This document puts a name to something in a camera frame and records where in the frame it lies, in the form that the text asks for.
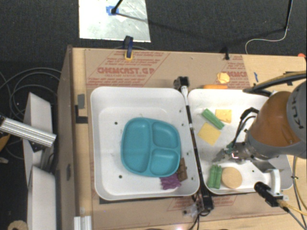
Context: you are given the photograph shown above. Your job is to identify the plain yellow cheese slice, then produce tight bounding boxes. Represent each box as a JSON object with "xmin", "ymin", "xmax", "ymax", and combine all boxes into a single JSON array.
[{"xmin": 197, "ymin": 122, "xmax": 222, "ymax": 147}]

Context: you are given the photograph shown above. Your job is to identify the yellow cheese slice with holes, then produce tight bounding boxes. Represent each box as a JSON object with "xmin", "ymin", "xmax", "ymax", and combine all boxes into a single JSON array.
[{"xmin": 214, "ymin": 109, "xmax": 233, "ymax": 124}]

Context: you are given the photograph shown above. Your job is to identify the tan round biscuit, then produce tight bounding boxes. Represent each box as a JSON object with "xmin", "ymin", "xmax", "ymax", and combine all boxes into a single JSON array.
[{"xmin": 221, "ymin": 167, "xmax": 243, "ymax": 190}]

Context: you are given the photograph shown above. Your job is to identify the blue divided plate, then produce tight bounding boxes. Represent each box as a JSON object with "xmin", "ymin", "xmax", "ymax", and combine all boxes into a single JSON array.
[{"xmin": 120, "ymin": 117, "xmax": 182, "ymax": 178}]

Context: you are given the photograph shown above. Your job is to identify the white plastic tray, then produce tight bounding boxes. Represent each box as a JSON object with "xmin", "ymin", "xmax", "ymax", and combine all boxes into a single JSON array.
[
  {"xmin": 187, "ymin": 88, "xmax": 294, "ymax": 196},
  {"xmin": 90, "ymin": 86, "xmax": 201, "ymax": 201}
]

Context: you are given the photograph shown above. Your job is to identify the black cylinder on white bracket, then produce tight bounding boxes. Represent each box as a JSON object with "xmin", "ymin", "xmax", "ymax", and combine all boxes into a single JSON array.
[{"xmin": 254, "ymin": 168, "xmax": 290, "ymax": 207}]

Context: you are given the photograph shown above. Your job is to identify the orange carrot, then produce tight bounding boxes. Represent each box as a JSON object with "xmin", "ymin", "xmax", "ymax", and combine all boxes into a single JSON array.
[{"xmin": 202, "ymin": 84, "xmax": 229, "ymax": 90}]

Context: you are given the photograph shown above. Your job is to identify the thin black and white rod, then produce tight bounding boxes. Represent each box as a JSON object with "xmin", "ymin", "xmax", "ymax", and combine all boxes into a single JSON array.
[{"xmin": 181, "ymin": 85, "xmax": 210, "ymax": 196}]

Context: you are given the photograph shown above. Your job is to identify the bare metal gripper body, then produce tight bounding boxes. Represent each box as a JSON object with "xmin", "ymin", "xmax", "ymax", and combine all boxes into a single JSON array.
[{"xmin": 225, "ymin": 142, "xmax": 264, "ymax": 165}]

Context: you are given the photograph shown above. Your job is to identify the black block with thin wires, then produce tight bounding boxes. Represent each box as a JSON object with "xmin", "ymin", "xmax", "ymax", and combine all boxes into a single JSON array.
[
  {"xmin": 194, "ymin": 192, "xmax": 215, "ymax": 213},
  {"xmin": 173, "ymin": 76, "xmax": 191, "ymax": 91}
]

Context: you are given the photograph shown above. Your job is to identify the yellow orange chip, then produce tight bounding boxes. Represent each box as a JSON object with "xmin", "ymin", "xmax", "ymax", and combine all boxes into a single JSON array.
[{"xmin": 216, "ymin": 72, "xmax": 231, "ymax": 84}]

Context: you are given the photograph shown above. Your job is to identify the green asparagus bundle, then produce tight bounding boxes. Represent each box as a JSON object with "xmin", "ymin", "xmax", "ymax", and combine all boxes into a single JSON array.
[{"xmin": 207, "ymin": 164, "xmax": 223, "ymax": 190}]

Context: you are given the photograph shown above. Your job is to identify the purple grapes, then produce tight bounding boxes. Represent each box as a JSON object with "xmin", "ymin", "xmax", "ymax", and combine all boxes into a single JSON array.
[{"xmin": 160, "ymin": 173, "xmax": 182, "ymax": 191}]

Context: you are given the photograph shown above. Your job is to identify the brown cardboard board red print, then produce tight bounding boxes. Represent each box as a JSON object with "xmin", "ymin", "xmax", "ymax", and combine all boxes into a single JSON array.
[{"xmin": 84, "ymin": 48, "xmax": 293, "ymax": 221}]

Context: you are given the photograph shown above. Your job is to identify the green celery stick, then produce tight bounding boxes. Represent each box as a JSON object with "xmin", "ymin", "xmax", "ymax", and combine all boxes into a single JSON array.
[{"xmin": 201, "ymin": 108, "xmax": 225, "ymax": 130}]

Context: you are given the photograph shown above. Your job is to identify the brown chocolate bar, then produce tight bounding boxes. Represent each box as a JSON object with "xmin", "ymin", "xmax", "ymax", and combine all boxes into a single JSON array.
[{"xmin": 177, "ymin": 157, "xmax": 189, "ymax": 183}]

